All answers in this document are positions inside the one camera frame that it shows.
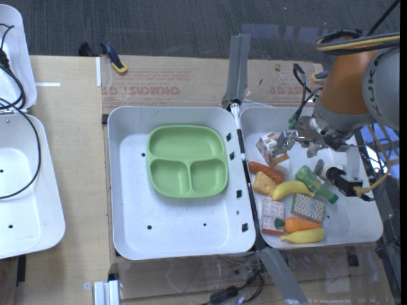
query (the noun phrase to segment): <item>green bottle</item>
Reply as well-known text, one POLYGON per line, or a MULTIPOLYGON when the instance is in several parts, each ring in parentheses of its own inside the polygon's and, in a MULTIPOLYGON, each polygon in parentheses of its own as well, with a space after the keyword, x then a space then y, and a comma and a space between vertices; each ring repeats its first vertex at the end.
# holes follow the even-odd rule
POLYGON ((306 165, 298 170, 295 179, 302 181, 309 190, 324 196, 332 204, 334 204, 339 198, 335 193, 332 193, 326 183, 306 165))

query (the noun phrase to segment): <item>dark floor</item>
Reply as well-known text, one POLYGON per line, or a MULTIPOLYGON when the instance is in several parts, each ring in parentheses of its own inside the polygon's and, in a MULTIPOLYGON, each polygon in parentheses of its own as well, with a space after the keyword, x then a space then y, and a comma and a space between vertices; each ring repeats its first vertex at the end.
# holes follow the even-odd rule
MULTIPOLYGON (((228 58, 230 36, 250 33, 250 58, 309 60, 328 66, 316 37, 368 31, 394 0, 0 0, 18 9, 32 55, 100 53, 228 58)), ((400 31, 399 6, 376 31, 400 31)))

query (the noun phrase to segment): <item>carrot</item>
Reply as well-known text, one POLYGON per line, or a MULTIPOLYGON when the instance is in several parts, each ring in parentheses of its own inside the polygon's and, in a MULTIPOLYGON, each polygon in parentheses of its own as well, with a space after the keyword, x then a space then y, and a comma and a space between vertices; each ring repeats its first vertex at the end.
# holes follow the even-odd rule
POLYGON ((295 231, 306 231, 308 229, 321 228, 322 225, 317 222, 312 222, 310 220, 290 217, 285 220, 276 218, 274 221, 275 227, 284 227, 284 230, 288 233, 293 233, 295 231))
POLYGON ((283 183, 284 181, 284 175, 280 173, 278 170, 275 170, 274 168, 257 163, 255 161, 250 161, 249 164, 247 165, 249 167, 250 172, 253 173, 263 172, 276 183, 283 183))

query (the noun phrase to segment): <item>wooden table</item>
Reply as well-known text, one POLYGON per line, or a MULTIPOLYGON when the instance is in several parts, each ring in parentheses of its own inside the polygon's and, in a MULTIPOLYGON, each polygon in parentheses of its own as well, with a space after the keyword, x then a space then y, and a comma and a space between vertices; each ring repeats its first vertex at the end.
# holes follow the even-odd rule
MULTIPOLYGON (((66 233, 55 247, 27 254, 25 281, 17 287, 15 304, 90 305, 93 282, 107 281, 111 267, 102 93, 96 58, 31 56, 31 63, 35 81, 45 85, 37 87, 37 104, 30 113, 44 124, 47 133, 66 233)), ((357 248, 361 266, 367 269, 349 267, 346 254, 335 257, 335 265, 327 263, 327 268, 321 268, 323 279, 300 282, 305 295, 316 302, 391 303, 382 262, 371 250, 374 245, 357 248), (329 272, 338 266, 343 266, 340 278, 329 272)), ((310 274, 303 270, 299 276, 310 274)), ((201 293, 122 303, 201 304, 208 300, 208 294, 201 293)), ((275 285, 269 285, 252 304, 286 303, 275 285)))

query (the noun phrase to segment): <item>green divided plate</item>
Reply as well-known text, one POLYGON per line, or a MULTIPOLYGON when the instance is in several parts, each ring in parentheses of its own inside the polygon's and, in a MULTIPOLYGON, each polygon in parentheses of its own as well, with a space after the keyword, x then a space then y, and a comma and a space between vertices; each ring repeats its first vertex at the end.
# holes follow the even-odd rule
POLYGON ((207 126, 165 125, 148 137, 148 175, 164 196, 204 198, 223 191, 228 161, 221 136, 207 126))

